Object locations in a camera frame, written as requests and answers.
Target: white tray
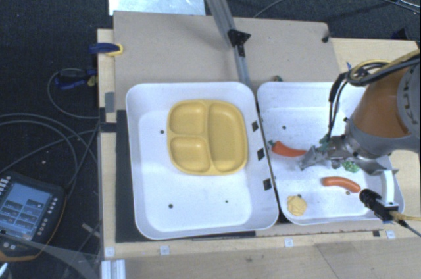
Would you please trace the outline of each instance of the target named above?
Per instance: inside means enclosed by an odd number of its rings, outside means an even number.
[[[329,91],[331,83],[268,82],[258,92],[260,117],[266,141],[281,141],[296,149],[318,146],[328,130]],[[341,135],[345,129],[343,119],[350,117],[357,106],[364,88],[347,86],[341,95],[339,112],[332,135]],[[269,151],[280,206],[285,217],[292,223],[306,225],[350,220],[377,219],[374,213],[360,201],[357,193],[346,194],[340,187],[324,187],[321,178],[342,176],[354,180],[361,189],[370,188],[382,194],[381,176],[370,176],[362,170],[351,173],[330,164],[316,165],[300,170],[300,157],[283,157]],[[388,157],[378,159],[387,169],[392,169]],[[393,177],[395,202],[403,210],[403,197],[396,177]],[[301,195],[307,202],[303,216],[294,216],[287,209],[287,198]]]
[[[249,148],[245,167],[231,175],[195,176],[172,165],[166,121],[171,107],[189,99],[232,103],[243,114]],[[140,84],[126,96],[134,213],[139,231],[161,240],[261,230],[279,215],[270,168],[257,151],[264,148],[255,98],[237,82]]]

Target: black floor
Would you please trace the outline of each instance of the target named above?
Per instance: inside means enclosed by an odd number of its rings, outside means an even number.
[[[228,0],[234,16],[255,16],[276,0]],[[420,0],[406,0],[417,5]],[[0,0],[0,116],[32,113],[59,121],[76,132],[94,130],[97,120],[63,114],[47,96],[50,77],[64,68],[95,67],[88,46],[95,42],[98,28],[112,27],[107,0]],[[331,35],[345,38],[391,39],[403,30],[409,39],[420,40],[419,11],[410,5],[392,5],[381,0],[286,0],[260,15],[260,18],[321,21]],[[69,91],[51,88],[53,99],[63,109],[82,116],[97,116],[95,87],[82,86]],[[0,118],[0,170],[38,147],[59,140],[60,134],[45,127],[52,124],[64,134],[70,132],[45,118],[28,115]],[[91,134],[84,134],[88,142]],[[78,160],[85,147],[72,140]],[[96,142],[92,150],[96,151]],[[24,159],[13,170],[38,180],[65,185],[74,174],[74,160],[65,143],[44,149]],[[86,157],[68,201],[59,229],[51,241],[54,247],[79,250],[92,255],[99,241],[81,225],[99,223],[97,167]],[[67,265],[43,254],[34,261],[10,265],[13,278],[77,278]]]

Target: table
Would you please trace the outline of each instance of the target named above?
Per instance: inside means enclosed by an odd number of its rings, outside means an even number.
[[[239,30],[252,34],[246,56],[253,91],[277,72],[283,72],[280,75],[288,81],[332,81],[339,71],[347,69],[347,62],[394,59],[416,49],[411,41],[329,38],[323,43],[321,39],[328,34],[323,23],[246,18],[235,18],[235,23]],[[157,30],[159,37],[154,37]],[[419,276],[421,240],[396,224],[381,222],[277,224],[252,238],[116,243],[116,133],[112,128],[116,110],[125,107],[125,91],[140,82],[236,80],[236,75],[234,58],[221,45],[222,39],[209,16],[116,13],[114,29],[98,30],[97,38],[100,42],[122,41],[125,48],[121,57],[98,56],[99,106],[107,123],[99,135],[105,264],[124,259],[120,264],[125,265],[127,278],[152,279]],[[318,53],[317,58],[312,58],[314,53]],[[400,169],[397,178],[406,203],[405,213],[419,216],[418,155],[396,151],[391,161]],[[419,222],[410,225],[421,230]]]

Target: yellow bowl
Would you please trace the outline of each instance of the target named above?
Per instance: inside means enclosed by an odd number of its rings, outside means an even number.
[[[233,174],[247,163],[244,118],[231,103],[181,101],[168,114],[167,135],[171,161],[182,172]]]

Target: sausage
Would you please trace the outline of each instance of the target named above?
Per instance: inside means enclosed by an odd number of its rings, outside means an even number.
[[[322,179],[322,184],[326,187],[339,186],[348,189],[350,192],[360,192],[361,187],[354,181],[349,180],[345,177],[330,176]]]
[[[272,146],[272,151],[275,154],[288,157],[301,156],[306,153],[306,151],[302,149],[289,148],[286,145],[284,145],[281,141],[275,142],[275,144]]]

